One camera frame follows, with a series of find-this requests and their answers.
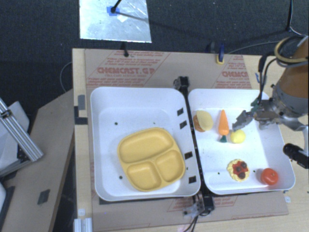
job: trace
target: metal plate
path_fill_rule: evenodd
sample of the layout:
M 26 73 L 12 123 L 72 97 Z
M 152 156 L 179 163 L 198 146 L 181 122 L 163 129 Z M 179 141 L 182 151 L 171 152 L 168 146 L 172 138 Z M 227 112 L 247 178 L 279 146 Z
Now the metal plate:
M 146 0 L 80 0 L 81 39 L 151 43 Z

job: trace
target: yellow plate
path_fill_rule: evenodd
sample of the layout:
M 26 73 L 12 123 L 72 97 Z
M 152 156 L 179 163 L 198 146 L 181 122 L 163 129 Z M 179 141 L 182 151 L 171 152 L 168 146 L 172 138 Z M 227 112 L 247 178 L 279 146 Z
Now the yellow plate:
M 153 191 L 179 180 L 185 169 L 174 138 L 162 128 L 141 130 L 122 139 L 118 158 L 133 187 Z

